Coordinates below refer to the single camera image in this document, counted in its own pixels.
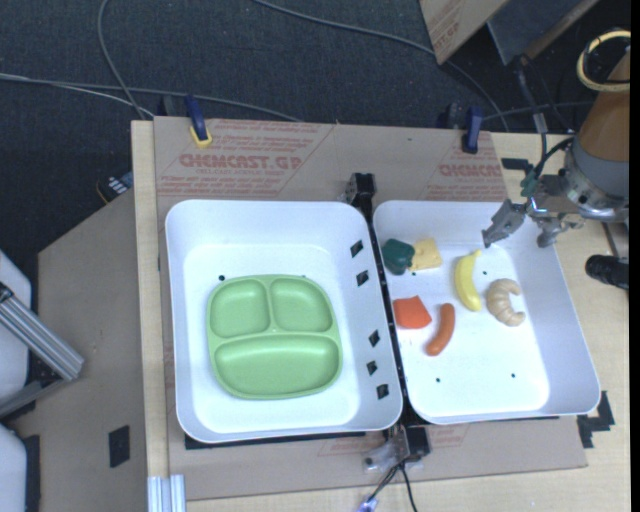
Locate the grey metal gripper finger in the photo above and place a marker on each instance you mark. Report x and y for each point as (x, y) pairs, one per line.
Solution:
(504, 220)
(550, 234)

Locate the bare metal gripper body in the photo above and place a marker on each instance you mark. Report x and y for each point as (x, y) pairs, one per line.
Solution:
(582, 202)

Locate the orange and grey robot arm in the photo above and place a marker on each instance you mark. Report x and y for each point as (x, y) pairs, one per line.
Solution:
(607, 125)

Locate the yellow banana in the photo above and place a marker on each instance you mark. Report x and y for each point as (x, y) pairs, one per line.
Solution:
(467, 285)

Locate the beige toy croissant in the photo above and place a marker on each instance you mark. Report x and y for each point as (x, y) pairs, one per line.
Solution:
(502, 297)

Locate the yellow toy cheese wedge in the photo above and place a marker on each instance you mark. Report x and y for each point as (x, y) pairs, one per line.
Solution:
(427, 255)

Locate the dark green toy pepper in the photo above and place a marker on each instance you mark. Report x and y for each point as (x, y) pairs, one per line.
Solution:
(397, 256)

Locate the orange toy sausage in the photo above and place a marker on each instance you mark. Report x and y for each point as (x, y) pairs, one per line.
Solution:
(442, 330)

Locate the orange toy pepper piece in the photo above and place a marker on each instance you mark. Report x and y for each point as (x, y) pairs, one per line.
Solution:
(411, 314)

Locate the white plastic tray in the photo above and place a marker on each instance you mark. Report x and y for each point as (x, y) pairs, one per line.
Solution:
(475, 390)
(280, 420)

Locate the brown cardboard board red print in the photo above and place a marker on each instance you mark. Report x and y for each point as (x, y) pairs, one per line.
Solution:
(310, 150)

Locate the green divided plate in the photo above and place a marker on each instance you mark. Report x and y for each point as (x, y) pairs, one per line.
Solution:
(275, 345)

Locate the black cylinder on white bracket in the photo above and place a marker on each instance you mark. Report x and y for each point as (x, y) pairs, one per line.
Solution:
(607, 270)

